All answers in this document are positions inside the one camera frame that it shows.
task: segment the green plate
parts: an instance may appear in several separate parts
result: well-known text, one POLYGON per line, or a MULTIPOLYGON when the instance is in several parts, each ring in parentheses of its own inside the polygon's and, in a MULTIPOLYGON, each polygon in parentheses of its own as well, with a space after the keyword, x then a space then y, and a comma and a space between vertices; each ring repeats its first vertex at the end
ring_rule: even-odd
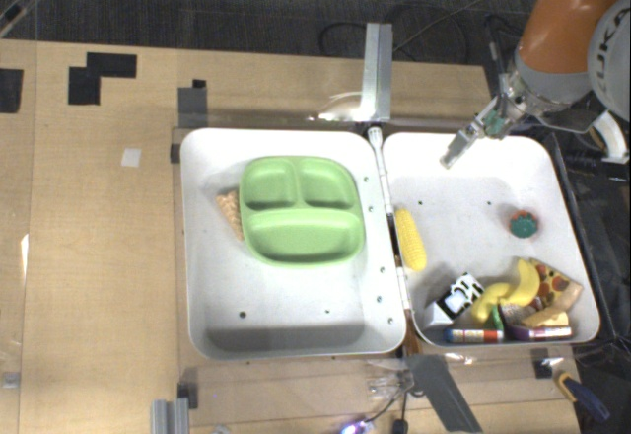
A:
POLYGON ((276 265, 325 265, 364 246, 357 187, 342 165, 321 157, 264 157, 245 167, 239 188, 245 242, 276 265))

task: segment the wooden table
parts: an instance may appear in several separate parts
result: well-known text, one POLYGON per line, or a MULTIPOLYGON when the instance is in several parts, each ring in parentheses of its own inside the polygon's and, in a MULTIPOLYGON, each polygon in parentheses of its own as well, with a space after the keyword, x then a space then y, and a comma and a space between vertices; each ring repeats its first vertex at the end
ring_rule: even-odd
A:
MULTIPOLYGON (((188 344, 178 335, 181 299, 169 155, 177 88, 190 87, 193 79, 206 80, 209 108, 220 116, 244 109, 304 116, 317 112, 329 96, 359 91, 363 61, 2 40, 0 67, 25 70, 23 108, 17 115, 0 115, 5 166, 0 186, 3 193, 13 190, 14 198, 21 190, 17 199, 23 202, 17 209, 23 215, 30 209, 30 223, 0 224, 3 233, 13 233, 7 242, 13 253, 18 253, 16 240, 27 228, 30 232, 20 414, 18 420, 0 409, 0 432, 14 433, 19 427, 20 434, 147 433, 152 400, 175 397, 178 356, 188 344), (69 106, 68 68, 85 66, 88 51, 136 54, 137 76, 102 78, 100 106, 69 106), (142 152, 138 167, 121 166, 129 148, 142 152), (19 155, 25 151, 32 156, 19 155), (31 176, 29 186, 25 180, 31 176), (32 192, 25 194, 29 188, 32 192)), ((395 116, 465 122, 487 101, 481 68, 394 64, 395 116)), ((11 312, 5 305, 20 304, 19 294, 11 297, 11 285, 20 281, 3 279, 0 284, 0 324, 13 324, 17 333, 21 310, 11 312)), ((553 383, 536 380, 527 362, 517 372, 511 359, 497 366, 454 369, 485 432, 579 432, 572 405, 553 383)), ((351 383, 356 365, 349 361, 345 368, 351 383)), ((576 372, 571 358, 562 366, 576 372)), ((208 369, 220 373, 226 368, 209 363, 208 369)), ((283 411, 284 401, 295 394, 268 378, 265 390, 283 411)), ((231 396, 222 407, 231 407, 236 417, 247 409, 240 395, 246 388, 236 383, 226 387, 231 396)), ((255 419, 263 421, 246 415, 229 427, 238 434, 333 433, 368 412, 337 411, 334 402, 355 391, 320 391, 320 407, 330 404, 333 413, 298 408, 303 416, 283 417, 260 411, 255 419)), ((16 393, 9 397, 6 392, 0 407, 16 411, 16 393)), ((358 408, 379 408, 364 391, 359 396, 358 408)), ((425 399, 409 407, 410 432, 443 432, 425 399)), ((388 432, 391 419, 386 415, 378 432, 388 432)), ((209 433, 211 426, 191 432, 209 433)))

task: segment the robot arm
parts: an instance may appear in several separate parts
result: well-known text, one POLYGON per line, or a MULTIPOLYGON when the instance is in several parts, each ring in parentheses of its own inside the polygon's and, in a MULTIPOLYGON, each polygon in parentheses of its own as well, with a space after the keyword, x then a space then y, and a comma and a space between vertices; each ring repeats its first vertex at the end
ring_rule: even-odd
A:
MULTIPOLYGON (((572 108, 590 91, 628 121, 629 12, 630 0, 537 0, 500 75, 499 95, 457 133, 443 165, 450 167, 479 138, 504 138, 528 116, 552 128, 610 133, 611 120, 572 108)), ((615 132, 609 137, 624 139, 615 132)), ((623 150, 610 160, 628 160, 626 144, 623 150)))

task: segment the yellow corn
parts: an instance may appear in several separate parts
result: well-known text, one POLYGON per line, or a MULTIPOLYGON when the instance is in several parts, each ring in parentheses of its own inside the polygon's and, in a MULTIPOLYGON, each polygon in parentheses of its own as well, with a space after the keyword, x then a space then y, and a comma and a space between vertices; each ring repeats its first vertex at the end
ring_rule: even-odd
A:
POLYGON ((394 222, 405 265, 415 271, 422 271, 427 265, 427 254, 412 214, 406 209, 397 209, 394 212, 394 222))

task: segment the white sticker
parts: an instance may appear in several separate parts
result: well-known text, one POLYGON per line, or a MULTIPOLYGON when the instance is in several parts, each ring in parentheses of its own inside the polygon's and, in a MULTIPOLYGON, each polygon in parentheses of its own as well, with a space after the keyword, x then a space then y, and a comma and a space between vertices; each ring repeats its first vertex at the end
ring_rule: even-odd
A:
POLYGON ((140 148, 125 148, 120 165, 123 168, 138 168, 140 166, 140 154, 142 154, 140 148))

